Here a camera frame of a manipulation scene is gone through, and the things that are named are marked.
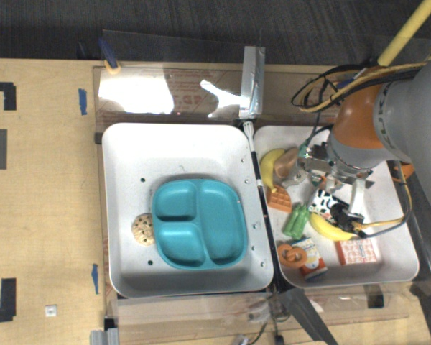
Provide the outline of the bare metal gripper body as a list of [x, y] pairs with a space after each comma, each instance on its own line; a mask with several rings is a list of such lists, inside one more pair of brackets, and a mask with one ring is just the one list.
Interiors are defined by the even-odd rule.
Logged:
[[329, 142], [314, 144], [311, 147], [302, 143], [299, 147], [298, 165], [311, 175], [323, 176], [326, 183], [337, 186], [352, 185], [361, 180], [364, 186], [372, 186], [369, 180], [371, 168], [356, 167], [344, 161], [330, 146]]

